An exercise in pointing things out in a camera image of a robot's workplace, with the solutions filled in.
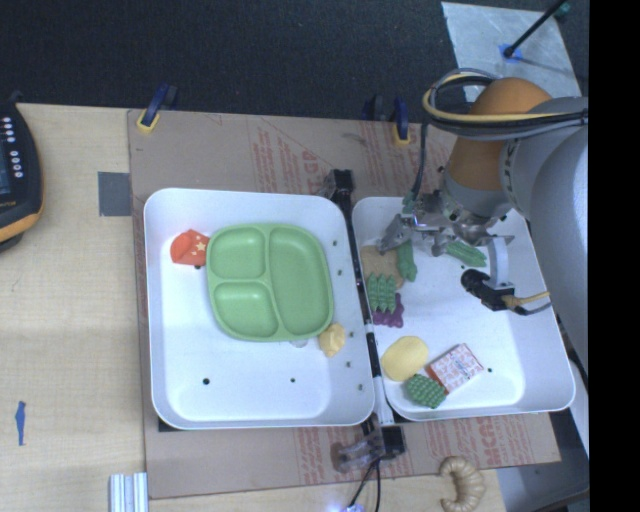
cardboard sheet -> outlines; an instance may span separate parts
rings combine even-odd
[[[420,127],[411,125],[411,142],[400,146],[385,122],[163,111],[145,134],[136,127],[139,115],[128,113],[128,133],[150,497],[360,480],[362,471],[340,473],[331,461],[332,447],[362,438],[360,426],[175,431],[159,422],[150,394],[142,211],[165,187],[315,194],[332,169],[353,172],[354,203],[404,196],[419,165]],[[437,188],[454,140],[429,128],[424,191]],[[437,473],[454,454],[479,468],[560,460],[548,414],[401,426],[407,451],[381,468],[383,478]]]

wooden table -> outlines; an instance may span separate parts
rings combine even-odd
[[[125,109],[19,105],[46,174],[42,218],[0,254],[0,510],[109,510],[145,471],[131,217],[100,216],[98,173],[129,172]],[[24,444],[14,419],[24,402]],[[494,470],[479,512],[505,510]],[[358,483],[152,500],[151,511],[339,511]],[[375,507],[370,482],[359,502]],[[381,511],[441,511],[438,476],[385,479]]]

green plate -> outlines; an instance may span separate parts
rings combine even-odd
[[[320,242],[289,224],[242,224],[207,245],[209,299],[230,336],[251,341],[311,338],[333,317],[333,292]]]

black fabric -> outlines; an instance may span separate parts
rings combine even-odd
[[[543,12],[553,0],[457,3]],[[588,95],[589,1],[558,19]],[[0,97],[144,108],[161,82],[176,108],[359,118],[374,94],[412,122],[426,87],[456,67],[435,0],[22,0],[0,2]]]

